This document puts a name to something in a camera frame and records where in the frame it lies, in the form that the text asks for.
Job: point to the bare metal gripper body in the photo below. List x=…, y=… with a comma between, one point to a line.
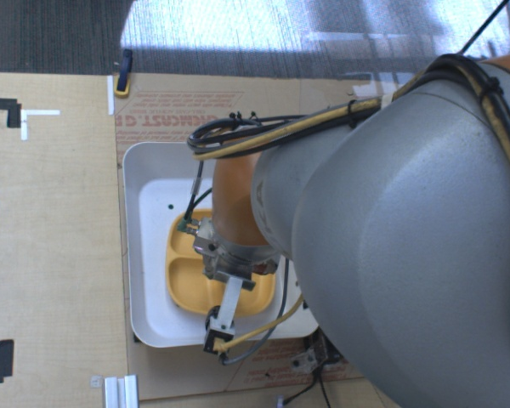
x=227, y=270

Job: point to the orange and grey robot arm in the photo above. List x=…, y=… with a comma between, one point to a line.
x=408, y=228

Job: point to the yellow divided plate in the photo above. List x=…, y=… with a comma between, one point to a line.
x=188, y=279

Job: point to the white plastic tray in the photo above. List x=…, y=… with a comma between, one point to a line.
x=153, y=270

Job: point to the brown cardboard board red print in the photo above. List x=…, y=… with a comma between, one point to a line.
x=174, y=370

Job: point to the black cylinder on white bracket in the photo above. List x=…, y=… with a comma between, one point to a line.
x=230, y=302

